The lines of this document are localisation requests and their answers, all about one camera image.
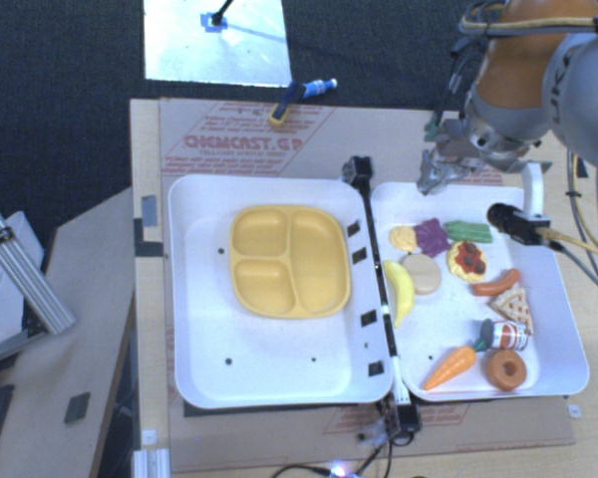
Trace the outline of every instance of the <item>dark fabric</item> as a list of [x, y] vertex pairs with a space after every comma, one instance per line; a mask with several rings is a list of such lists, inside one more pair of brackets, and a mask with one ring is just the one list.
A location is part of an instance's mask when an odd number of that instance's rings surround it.
[[[282, 0], [293, 77], [337, 78], [324, 105], [430, 109], [473, 1]], [[149, 82], [143, 50], [143, 0], [0, 0], [0, 210], [43, 244], [130, 185], [130, 99], [283, 92]]]

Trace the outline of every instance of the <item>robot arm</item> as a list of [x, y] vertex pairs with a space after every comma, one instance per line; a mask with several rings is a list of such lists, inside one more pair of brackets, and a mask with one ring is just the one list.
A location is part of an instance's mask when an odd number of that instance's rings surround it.
[[461, 118], [442, 122], [435, 148], [424, 153], [424, 194], [486, 164], [521, 171], [521, 158], [550, 129], [598, 169], [598, 2], [494, 6], [501, 8], [495, 24], [461, 22], [464, 33], [489, 42]]

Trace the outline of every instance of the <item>toy can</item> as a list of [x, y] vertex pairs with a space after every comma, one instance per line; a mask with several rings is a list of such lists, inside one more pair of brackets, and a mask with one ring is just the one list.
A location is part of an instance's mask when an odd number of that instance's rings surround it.
[[529, 333], [523, 323], [485, 319], [480, 326], [480, 339], [489, 349], [522, 351], [527, 347]]

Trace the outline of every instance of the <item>purple toy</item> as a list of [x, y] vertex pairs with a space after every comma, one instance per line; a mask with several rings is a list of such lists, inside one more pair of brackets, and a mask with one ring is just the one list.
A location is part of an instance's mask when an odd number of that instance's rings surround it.
[[436, 218], [424, 221], [415, 226], [417, 243], [424, 255], [436, 257], [439, 253], [449, 249], [448, 235]]

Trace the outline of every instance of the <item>brown donut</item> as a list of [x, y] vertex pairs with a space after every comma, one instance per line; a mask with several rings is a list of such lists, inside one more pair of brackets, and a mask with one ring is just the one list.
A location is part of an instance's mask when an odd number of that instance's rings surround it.
[[498, 351], [487, 362], [487, 378], [503, 391], [519, 387], [527, 378], [525, 361], [511, 349]]

